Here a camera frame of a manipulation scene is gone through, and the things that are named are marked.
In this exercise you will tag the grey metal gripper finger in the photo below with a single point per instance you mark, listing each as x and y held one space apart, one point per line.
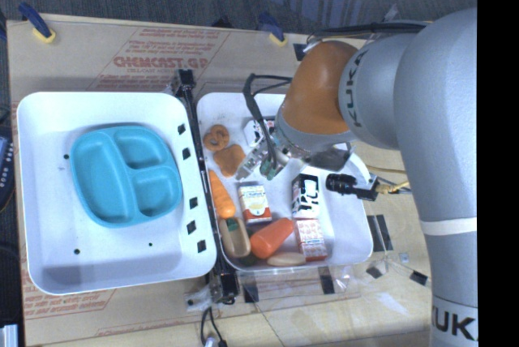
244 170
258 154

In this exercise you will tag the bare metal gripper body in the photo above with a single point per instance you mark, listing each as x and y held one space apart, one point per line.
284 157

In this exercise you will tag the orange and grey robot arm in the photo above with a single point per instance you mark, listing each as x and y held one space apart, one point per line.
438 102

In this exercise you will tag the brown biscuit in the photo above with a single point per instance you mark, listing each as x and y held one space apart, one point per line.
229 161

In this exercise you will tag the black and white carton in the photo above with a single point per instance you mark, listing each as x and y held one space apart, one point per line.
252 131
305 196

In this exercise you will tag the orange and white carton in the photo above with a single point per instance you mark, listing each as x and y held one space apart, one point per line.
254 202

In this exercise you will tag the orange carrot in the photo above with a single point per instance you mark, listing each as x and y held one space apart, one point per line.
222 197

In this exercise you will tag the brown pretzel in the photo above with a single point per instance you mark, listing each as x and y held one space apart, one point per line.
215 140

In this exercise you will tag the red and white carton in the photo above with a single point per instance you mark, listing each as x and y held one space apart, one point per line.
310 241

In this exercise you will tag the white plastic tray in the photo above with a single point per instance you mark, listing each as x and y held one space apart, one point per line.
344 232
52 175

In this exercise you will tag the beige oval biscuit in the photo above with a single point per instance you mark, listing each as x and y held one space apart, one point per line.
286 259

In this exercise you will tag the blue divided plate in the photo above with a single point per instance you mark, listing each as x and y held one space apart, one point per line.
121 179

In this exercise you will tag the brown cardboard board red print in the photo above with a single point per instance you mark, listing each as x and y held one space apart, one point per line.
121 53

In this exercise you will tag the black cylinder on white bracket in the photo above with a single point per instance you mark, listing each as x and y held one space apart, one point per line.
344 184

